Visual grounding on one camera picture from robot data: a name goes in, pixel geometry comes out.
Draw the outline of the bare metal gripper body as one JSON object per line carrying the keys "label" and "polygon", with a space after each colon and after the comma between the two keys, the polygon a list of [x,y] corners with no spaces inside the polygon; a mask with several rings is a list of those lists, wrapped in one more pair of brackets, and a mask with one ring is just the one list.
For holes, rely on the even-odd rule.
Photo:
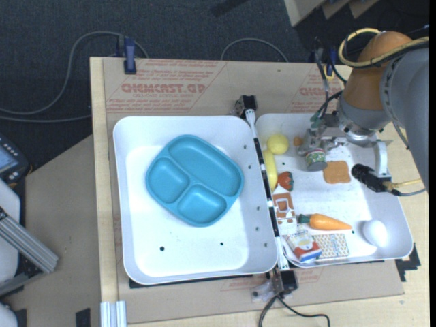
{"label": "bare metal gripper body", "polygon": [[312,149],[322,149],[322,140],[335,138],[346,138],[348,144],[362,148],[370,148],[377,142],[373,130],[361,128],[344,114],[325,114],[322,118],[314,114],[310,122],[307,136],[311,137]]}

